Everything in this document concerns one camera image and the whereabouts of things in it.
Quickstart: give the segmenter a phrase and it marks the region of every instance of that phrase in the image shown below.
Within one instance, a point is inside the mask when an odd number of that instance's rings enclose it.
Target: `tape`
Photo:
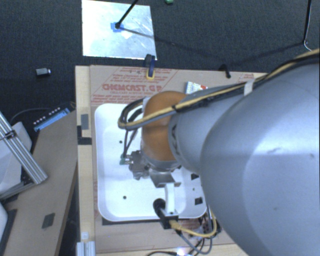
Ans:
[[[244,89],[243,89],[243,95],[247,96],[248,94],[250,94],[253,89],[254,89],[254,82],[255,79],[250,79],[249,81],[247,81],[244,85]]]
[[[89,130],[89,115],[88,114],[81,115],[81,129],[82,130]]]
[[[54,224],[55,215],[56,215],[55,213],[51,213],[51,214],[44,216],[44,220],[42,223],[42,229],[51,227]]]
[[[78,137],[78,145],[92,145],[91,137],[82,137],[82,126],[78,125],[76,127],[77,137]]]

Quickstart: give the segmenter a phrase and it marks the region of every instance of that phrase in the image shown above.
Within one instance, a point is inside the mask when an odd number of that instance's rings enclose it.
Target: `metal rod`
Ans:
[[[303,40],[302,40],[303,44],[307,43],[307,36],[308,36],[309,23],[310,23],[310,12],[311,12],[311,0],[308,0],[306,16],[305,16],[305,24],[304,24],[304,34],[303,34]]]
[[[130,13],[130,11],[132,10],[133,7],[135,7],[136,3],[139,0],[134,0],[133,3],[131,4],[131,6],[129,7],[128,10],[126,10],[125,14],[122,16],[122,18],[114,25],[114,27],[118,30],[121,26],[121,23],[124,21],[124,19],[127,17],[127,15]]]
[[[0,137],[6,137],[12,130],[12,127],[0,111]],[[39,184],[48,178],[17,135],[6,137],[4,142],[35,184]]]
[[[28,188],[33,187],[33,186],[35,186],[34,183],[28,183],[28,184],[24,185],[23,182],[20,182],[19,184],[8,189],[6,192],[0,194],[0,201],[6,200],[6,199],[26,190]]]

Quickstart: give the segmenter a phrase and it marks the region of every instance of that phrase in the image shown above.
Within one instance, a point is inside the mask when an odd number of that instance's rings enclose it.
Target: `dark carpet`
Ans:
[[[130,4],[131,0],[109,1]],[[151,7],[158,68],[270,72],[307,52],[307,0],[140,0]],[[319,48],[320,1],[312,1],[308,46]],[[81,0],[0,0],[0,111],[75,101],[76,65],[142,66],[142,60],[82,56]],[[52,74],[37,78],[35,69]],[[38,113],[16,121],[26,124]]]

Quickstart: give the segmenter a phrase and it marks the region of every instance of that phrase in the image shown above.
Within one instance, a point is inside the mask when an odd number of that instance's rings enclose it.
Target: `metal plate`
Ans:
[[[143,60],[156,55],[150,7],[136,5],[113,29],[130,4],[82,0],[83,55]]]
[[[103,104],[94,114],[97,155],[98,209],[100,214],[113,222],[156,220],[153,203],[156,199],[166,199],[165,189],[156,188],[151,178],[136,180],[128,165],[120,165],[125,131],[117,126],[124,104]],[[141,129],[129,148],[140,149]],[[176,169],[172,177],[181,182],[174,188],[175,209],[180,218],[197,218],[206,211],[205,196],[200,178],[191,178],[185,168]],[[203,203],[196,204],[196,199]]]

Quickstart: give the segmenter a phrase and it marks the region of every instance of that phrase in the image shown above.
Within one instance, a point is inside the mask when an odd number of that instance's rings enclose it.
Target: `yellow cable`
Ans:
[[[297,56],[294,60],[298,61],[300,58],[304,58],[304,57],[311,56],[311,55],[316,55],[316,54],[319,54],[319,52],[320,52],[319,49],[316,49],[316,50],[313,50],[313,51],[309,51],[309,52],[307,52],[305,54]],[[280,72],[282,72],[282,71],[288,69],[289,67],[293,66],[294,64],[296,64],[296,61],[284,64],[283,66],[280,66],[278,69],[274,70],[273,72],[271,72],[271,73],[269,73],[267,75],[263,75],[263,76],[260,76],[260,77],[256,78],[254,80],[254,82],[270,79],[271,77],[279,74]],[[173,115],[174,113],[176,113],[176,110],[178,110],[178,111],[182,110],[183,108],[190,107],[190,106],[192,106],[192,105],[194,105],[196,103],[199,103],[202,100],[205,100],[207,98],[218,96],[218,95],[222,95],[222,94],[225,94],[225,93],[229,93],[229,92],[232,92],[234,90],[240,89],[240,88],[242,88],[244,86],[245,86],[245,83],[238,84],[238,85],[226,88],[226,89],[222,89],[222,90],[219,90],[219,91],[215,91],[215,92],[206,94],[206,95],[201,96],[201,97],[197,97],[197,98],[185,101],[185,102],[181,102],[181,103],[176,104],[174,106],[174,108],[172,106],[166,107],[164,109],[161,109],[161,110],[159,110],[157,112],[151,113],[151,114],[149,114],[149,115],[147,115],[147,116],[145,116],[145,117],[143,117],[143,118],[141,118],[139,120],[136,120],[136,121],[124,123],[119,118],[118,127],[121,128],[121,129],[130,128],[130,127],[133,127],[133,126],[136,126],[136,125],[140,125],[141,123],[144,123],[146,121],[152,120],[152,119],[154,119],[156,117],[159,117],[161,115],[169,114],[170,112],[172,112],[172,115]]]
[[[213,231],[210,233],[198,233],[195,232],[191,229],[185,228],[183,226],[181,226],[176,220],[172,219],[169,220],[169,224],[171,225],[171,228],[174,230],[178,230],[178,231],[184,231],[190,235],[193,235],[195,237],[202,237],[202,238],[210,238],[212,236],[214,236],[217,232],[217,220],[215,218],[215,215],[213,214],[213,212],[210,210],[211,215],[212,215],[212,220],[213,220]]]

